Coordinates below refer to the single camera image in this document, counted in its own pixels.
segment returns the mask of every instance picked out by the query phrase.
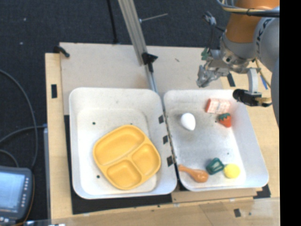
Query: white egg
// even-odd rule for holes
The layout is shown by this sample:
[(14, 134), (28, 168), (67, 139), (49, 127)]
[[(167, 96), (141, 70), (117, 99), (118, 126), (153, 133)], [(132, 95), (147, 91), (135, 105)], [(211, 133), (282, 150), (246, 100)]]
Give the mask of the white egg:
[(196, 127), (196, 119), (191, 113), (185, 113), (181, 116), (181, 123), (187, 130), (194, 130)]

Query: yellow lemon toy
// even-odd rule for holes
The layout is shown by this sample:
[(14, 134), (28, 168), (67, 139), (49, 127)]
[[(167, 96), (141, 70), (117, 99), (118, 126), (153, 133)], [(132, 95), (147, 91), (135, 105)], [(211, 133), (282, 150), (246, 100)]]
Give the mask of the yellow lemon toy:
[(239, 166), (233, 163), (226, 165), (223, 171), (228, 178), (237, 178), (240, 174)]

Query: orange plate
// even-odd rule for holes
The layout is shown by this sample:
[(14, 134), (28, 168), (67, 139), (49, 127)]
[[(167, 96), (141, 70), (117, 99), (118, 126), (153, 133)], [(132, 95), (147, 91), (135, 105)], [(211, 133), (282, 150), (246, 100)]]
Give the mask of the orange plate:
[(141, 185), (161, 166), (153, 143), (133, 125), (121, 126), (100, 138), (94, 145), (93, 158), (105, 177), (122, 190)]

